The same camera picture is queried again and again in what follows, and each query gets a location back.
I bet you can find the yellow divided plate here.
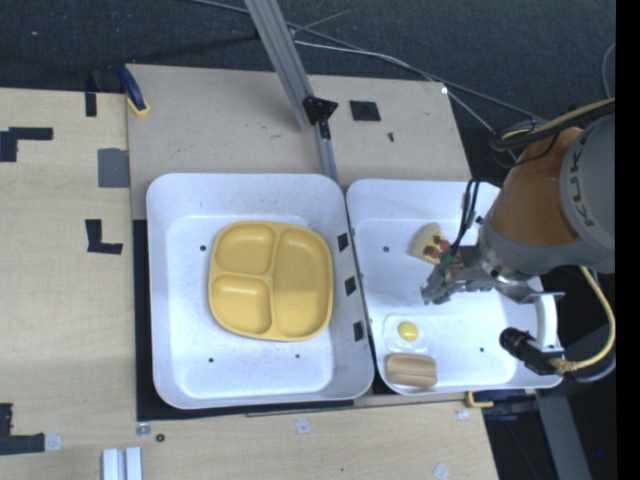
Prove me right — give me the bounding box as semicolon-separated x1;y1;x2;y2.
207;220;335;343

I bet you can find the white plastic tray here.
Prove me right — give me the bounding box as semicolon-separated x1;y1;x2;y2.
145;172;376;410
345;177;566;397

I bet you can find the black cylinder on white bracket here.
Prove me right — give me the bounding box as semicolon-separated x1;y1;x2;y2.
498;291;567;376

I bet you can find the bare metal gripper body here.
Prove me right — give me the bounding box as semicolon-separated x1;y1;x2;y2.
441;245;544;305

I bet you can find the pale wood board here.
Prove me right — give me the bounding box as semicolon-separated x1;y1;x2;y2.
124;63;494;412

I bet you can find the toy pizza slice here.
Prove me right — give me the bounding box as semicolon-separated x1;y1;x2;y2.
407;221;451;265

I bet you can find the toy fried egg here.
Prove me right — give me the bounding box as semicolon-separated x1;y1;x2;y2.
382;313;430;354

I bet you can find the toy hot dog bun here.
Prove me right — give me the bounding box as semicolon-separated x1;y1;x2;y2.
384;352;439;389

